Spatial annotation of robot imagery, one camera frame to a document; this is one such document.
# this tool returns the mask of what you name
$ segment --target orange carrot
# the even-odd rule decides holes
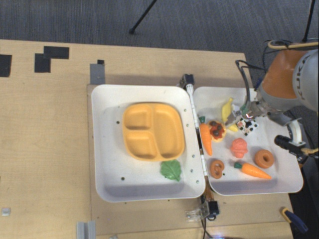
[[[208,125],[202,123],[199,125],[199,130],[200,130],[201,141],[204,145],[204,148],[207,154],[211,156],[213,154],[213,150],[211,147],[211,135],[209,132],[209,127]]]
[[[267,173],[265,173],[263,170],[259,169],[258,167],[251,165],[249,163],[244,163],[243,165],[235,162],[234,165],[235,168],[241,168],[241,171],[245,174],[258,177],[258,178],[263,178],[263,179],[271,179],[271,176]]]

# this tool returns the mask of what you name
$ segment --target gray floor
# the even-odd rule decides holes
[[[261,66],[265,40],[301,41],[310,6],[310,0],[159,0],[129,35],[150,2],[0,0],[0,39],[244,52]],[[318,37],[318,0],[309,37]],[[262,73],[251,76],[256,82]],[[290,115],[303,118],[318,147],[316,113],[295,108]]]

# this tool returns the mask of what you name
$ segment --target wooden table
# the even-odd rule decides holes
[[[44,46],[69,47],[69,59],[51,60],[50,74],[34,72],[35,53],[43,53]],[[202,237],[201,225],[184,219],[196,200],[111,204],[91,199],[90,64],[105,61],[107,84],[172,86],[192,73],[196,87],[243,87],[234,64],[243,54],[11,40],[0,41],[0,54],[12,55],[10,77],[0,77],[0,208],[11,208],[10,216],[0,216],[1,237],[73,239],[76,223],[89,220],[97,223],[98,239]],[[287,194],[215,198],[221,214],[207,224],[212,235],[292,238],[279,212],[292,209]],[[99,210],[102,216],[96,217]],[[165,221],[166,212],[176,219]],[[142,214],[148,222],[141,223]]]

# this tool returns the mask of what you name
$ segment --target yellow banana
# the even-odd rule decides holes
[[[233,102],[234,99],[229,98],[228,102],[225,103],[221,109],[221,117],[223,122],[225,123],[227,121],[228,116],[231,114],[232,112],[232,108],[231,108],[231,103]],[[233,124],[231,126],[229,126],[227,129],[237,132],[238,131],[238,127],[237,125]]]

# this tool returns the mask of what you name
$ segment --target yellow plate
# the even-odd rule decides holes
[[[178,112],[160,103],[129,106],[123,114],[127,152],[138,160],[167,161],[184,152],[184,131]]]

